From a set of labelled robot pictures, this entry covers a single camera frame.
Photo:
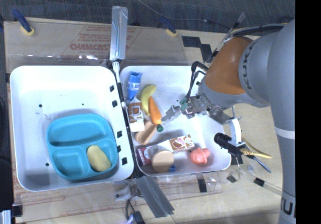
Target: carrot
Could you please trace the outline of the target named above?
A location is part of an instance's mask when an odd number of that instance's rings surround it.
[[[157,131],[158,132],[163,131],[164,128],[161,126],[162,124],[161,112],[159,111],[157,104],[155,103],[153,97],[151,96],[148,99],[148,110],[150,113],[151,122],[157,125]]]

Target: toy burger bun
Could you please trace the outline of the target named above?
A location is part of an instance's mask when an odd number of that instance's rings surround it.
[[[151,165],[156,172],[167,172],[174,163],[174,155],[169,150],[161,150],[154,154]]]
[[[157,126],[149,121],[145,121],[144,127],[144,131],[139,131],[135,135],[136,141],[141,145],[147,145],[153,135],[157,132]]]

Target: blue clamp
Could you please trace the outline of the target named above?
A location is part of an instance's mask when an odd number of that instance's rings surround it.
[[[165,17],[160,17],[159,22],[165,25],[165,27],[167,28],[167,33],[169,33],[172,37],[175,37],[177,35],[174,25],[168,19],[166,19]]]
[[[21,24],[21,30],[28,36],[31,36],[35,30],[29,25],[28,21],[26,20],[25,16],[19,12],[17,9],[13,9],[13,15],[17,18],[17,20]]]

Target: gray robot arm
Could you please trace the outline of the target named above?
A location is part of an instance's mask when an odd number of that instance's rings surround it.
[[[294,44],[295,20],[254,41],[233,37],[215,56],[198,94],[181,107],[188,118],[207,114],[224,125],[231,122],[224,110],[237,103],[271,106],[283,170],[279,224],[296,223]]]

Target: toy food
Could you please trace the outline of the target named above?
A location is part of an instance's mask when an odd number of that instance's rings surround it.
[[[147,145],[156,131],[156,125],[154,125],[150,121],[145,121],[144,131],[137,132],[135,135],[135,140],[141,145]]]
[[[196,150],[192,151],[190,154],[190,159],[193,163],[200,165],[206,164],[207,158],[211,155],[209,149],[198,147]]]
[[[92,145],[87,149],[87,157],[90,166],[95,171],[105,171],[111,167],[111,162],[106,154],[97,145]]]
[[[127,93],[128,93],[127,100],[131,101],[134,99],[135,95],[139,91],[140,78],[142,76],[142,73],[131,71],[129,74],[130,74],[130,76],[129,76],[129,80],[128,80],[128,84],[127,84]]]
[[[151,165],[156,172],[167,172],[174,163],[174,155],[169,150],[161,150],[154,154]]]
[[[149,97],[148,99],[148,109],[151,117],[151,122],[153,122],[155,125],[157,125],[157,131],[161,132],[164,130],[162,127],[162,115],[159,111],[159,108],[157,104],[155,103],[153,97]]]
[[[141,102],[136,97],[128,104],[129,126],[132,132],[144,130],[144,117],[141,108]]]
[[[143,166],[143,165],[150,164],[154,154],[159,151],[167,150],[173,154],[176,154],[179,152],[189,150],[194,146],[195,144],[192,141],[191,136],[186,135],[186,136],[180,136],[177,138],[165,140],[156,145],[138,148],[136,154],[138,157],[139,164]]]
[[[145,87],[142,92],[140,93],[140,98],[139,100],[141,101],[142,108],[146,113],[146,116],[149,115],[149,110],[148,110],[148,99],[151,97],[151,95],[156,91],[156,86],[155,85],[148,85]]]

